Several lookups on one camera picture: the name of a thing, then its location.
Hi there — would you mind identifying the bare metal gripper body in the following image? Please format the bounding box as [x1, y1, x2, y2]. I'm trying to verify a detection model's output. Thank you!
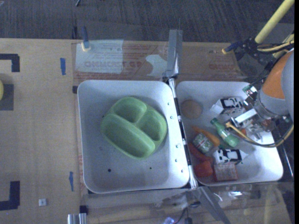
[254, 111, 282, 133]

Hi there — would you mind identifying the green plastic bottle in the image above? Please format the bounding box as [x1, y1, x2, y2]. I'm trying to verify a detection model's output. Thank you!
[210, 117, 240, 148]

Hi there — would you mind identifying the white plastic tray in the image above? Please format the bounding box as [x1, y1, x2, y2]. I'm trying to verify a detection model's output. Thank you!
[175, 80, 284, 187]
[77, 79, 191, 194]

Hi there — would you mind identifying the black and white milk carton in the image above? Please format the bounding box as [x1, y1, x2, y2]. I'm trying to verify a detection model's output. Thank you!
[212, 148, 249, 166]
[209, 97, 245, 116]

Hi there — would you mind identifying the orange carrot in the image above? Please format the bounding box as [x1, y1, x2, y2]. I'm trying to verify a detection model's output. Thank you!
[192, 126, 221, 147]

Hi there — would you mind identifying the brown red carton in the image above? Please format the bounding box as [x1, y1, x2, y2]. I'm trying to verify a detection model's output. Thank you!
[213, 163, 239, 182]

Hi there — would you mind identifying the green and white can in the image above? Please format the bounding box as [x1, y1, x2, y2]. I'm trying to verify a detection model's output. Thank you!
[192, 133, 214, 154]

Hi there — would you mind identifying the red sausage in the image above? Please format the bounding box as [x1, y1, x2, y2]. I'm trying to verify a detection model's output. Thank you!
[187, 142, 214, 163]

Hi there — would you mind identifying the red round toy food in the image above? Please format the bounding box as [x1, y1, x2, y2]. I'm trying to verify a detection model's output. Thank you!
[193, 160, 214, 178]

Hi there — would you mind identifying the brown round biscuit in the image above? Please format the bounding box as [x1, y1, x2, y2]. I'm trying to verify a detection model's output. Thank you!
[181, 99, 203, 119]

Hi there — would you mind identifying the brown cardboard board red print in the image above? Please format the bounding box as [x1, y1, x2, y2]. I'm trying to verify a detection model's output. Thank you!
[71, 40, 295, 211]

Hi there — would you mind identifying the green divided plate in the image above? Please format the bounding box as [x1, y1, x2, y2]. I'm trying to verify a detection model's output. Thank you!
[100, 96, 168, 160]

